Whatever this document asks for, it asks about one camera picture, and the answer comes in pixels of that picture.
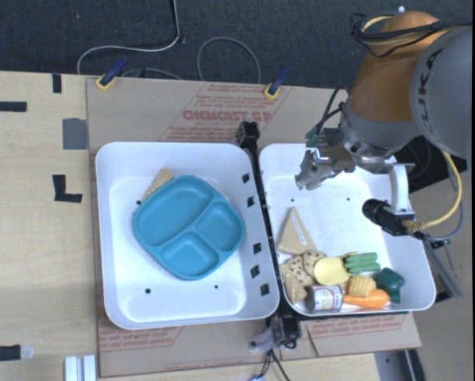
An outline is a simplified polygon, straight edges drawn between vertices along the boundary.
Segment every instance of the can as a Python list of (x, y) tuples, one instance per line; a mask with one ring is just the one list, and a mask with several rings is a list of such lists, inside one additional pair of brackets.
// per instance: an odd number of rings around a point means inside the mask
[(343, 290), (339, 285), (314, 285), (307, 288), (305, 306), (308, 310), (340, 310), (343, 305)]

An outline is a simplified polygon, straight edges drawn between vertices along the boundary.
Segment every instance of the yellow cable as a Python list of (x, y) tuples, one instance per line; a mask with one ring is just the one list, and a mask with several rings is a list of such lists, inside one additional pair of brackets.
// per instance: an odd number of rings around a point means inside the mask
[(446, 162), (448, 166), (450, 167), (451, 173), (453, 174), (453, 177), (456, 181), (456, 190), (457, 190), (457, 195), (456, 198), (454, 199), (453, 205), (448, 209), (447, 212), (445, 212), (441, 217), (434, 219), (432, 221), (413, 221), (413, 220), (407, 220), (404, 221), (403, 224), (407, 227), (409, 232), (414, 233), (418, 232), (420, 230), (427, 229), (428, 227), (438, 225), (442, 223), (443, 221), (447, 220), (450, 218), (453, 213), (456, 211), (458, 208), (458, 205), (460, 204), (461, 201), (461, 194), (462, 194), (462, 186), (461, 186), (461, 179), (460, 175), (458, 174), (458, 169), (454, 165), (453, 160), (451, 159), (450, 154), (448, 154), (446, 151), (441, 150), (442, 155), (446, 159)]

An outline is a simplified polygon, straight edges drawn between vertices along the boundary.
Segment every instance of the toy can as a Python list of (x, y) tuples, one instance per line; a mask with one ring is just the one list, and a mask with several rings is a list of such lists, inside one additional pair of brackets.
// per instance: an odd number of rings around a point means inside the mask
[(314, 285), (308, 287), (305, 305), (308, 310), (340, 310), (343, 305), (343, 291), (340, 286)]

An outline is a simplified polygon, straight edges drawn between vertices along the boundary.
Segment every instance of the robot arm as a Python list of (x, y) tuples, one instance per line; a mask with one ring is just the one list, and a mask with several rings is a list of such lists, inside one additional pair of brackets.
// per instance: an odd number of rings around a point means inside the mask
[[(369, 31), (384, 20), (380, 32)], [(298, 188), (313, 190), (355, 167), (391, 174), (388, 160), (420, 135), (443, 153), (467, 159), (471, 170), (472, 20), (442, 23), (420, 12), (388, 13), (359, 21), (354, 35), (369, 52), (341, 104), (338, 128), (323, 128), (326, 109), (307, 134), (311, 149), (295, 177)], [(390, 212), (394, 225), (403, 219)]]

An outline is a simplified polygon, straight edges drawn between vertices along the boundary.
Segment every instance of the yellow and blue clamp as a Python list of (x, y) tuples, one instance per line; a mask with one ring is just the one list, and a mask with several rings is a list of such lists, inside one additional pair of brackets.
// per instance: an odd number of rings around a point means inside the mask
[(116, 76), (119, 76), (126, 65), (128, 64), (128, 58), (120, 58), (110, 69), (98, 79), (96, 79), (96, 86), (100, 90), (108, 90), (116, 83)]
[(280, 85), (285, 81), (287, 78), (288, 70), (284, 69), (282, 72), (278, 75), (278, 77), (273, 80), (269, 85), (264, 90), (264, 96), (272, 102), (278, 97), (278, 94), (280, 94)]

